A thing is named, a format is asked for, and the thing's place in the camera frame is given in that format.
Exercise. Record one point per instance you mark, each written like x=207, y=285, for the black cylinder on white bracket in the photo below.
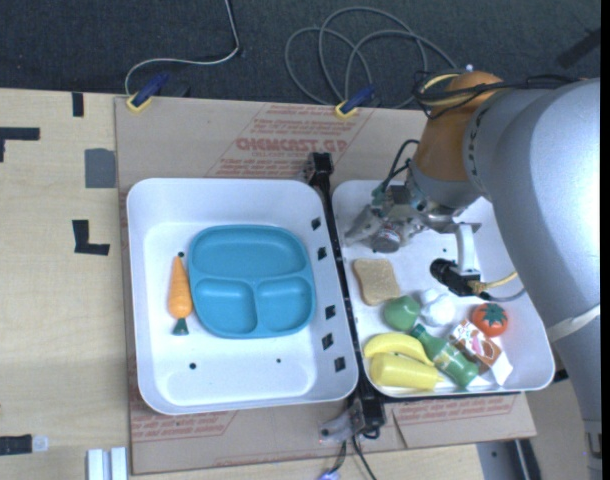
x=455, y=274

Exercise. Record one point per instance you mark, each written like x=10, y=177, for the yellow banana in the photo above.
x=392, y=343

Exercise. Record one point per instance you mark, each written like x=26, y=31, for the green bottle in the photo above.
x=452, y=363

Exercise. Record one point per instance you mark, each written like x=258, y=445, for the green pepper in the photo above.
x=401, y=313

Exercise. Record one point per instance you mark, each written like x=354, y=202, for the yellow bottle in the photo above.
x=400, y=372

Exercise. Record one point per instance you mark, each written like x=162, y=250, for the white plastic tray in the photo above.
x=525, y=358
x=235, y=368

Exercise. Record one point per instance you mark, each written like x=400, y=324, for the orange tomato with green top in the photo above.
x=490, y=320

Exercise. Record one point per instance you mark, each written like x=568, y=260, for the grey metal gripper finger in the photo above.
x=362, y=228
x=416, y=231

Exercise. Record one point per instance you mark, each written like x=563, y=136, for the tan bread slice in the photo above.
x=376, y=280

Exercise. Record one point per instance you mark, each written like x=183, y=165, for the orange carrot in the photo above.
x=179, y=288

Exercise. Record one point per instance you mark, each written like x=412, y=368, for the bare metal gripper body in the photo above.
x=402, y=207

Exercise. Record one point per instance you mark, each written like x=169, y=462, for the white garlic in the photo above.
x=439, y=309

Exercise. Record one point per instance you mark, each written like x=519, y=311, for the brown cardboard board, red print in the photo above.
x=185, y=138

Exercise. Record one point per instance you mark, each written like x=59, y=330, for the small grey can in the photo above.
x=387, y=240

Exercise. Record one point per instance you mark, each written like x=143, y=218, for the blue divided plate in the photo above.
x=250, y=268

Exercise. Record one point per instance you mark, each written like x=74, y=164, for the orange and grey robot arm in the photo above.
x=540, y=178

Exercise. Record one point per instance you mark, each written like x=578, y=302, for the white and brown carton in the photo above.
x=482, y=348

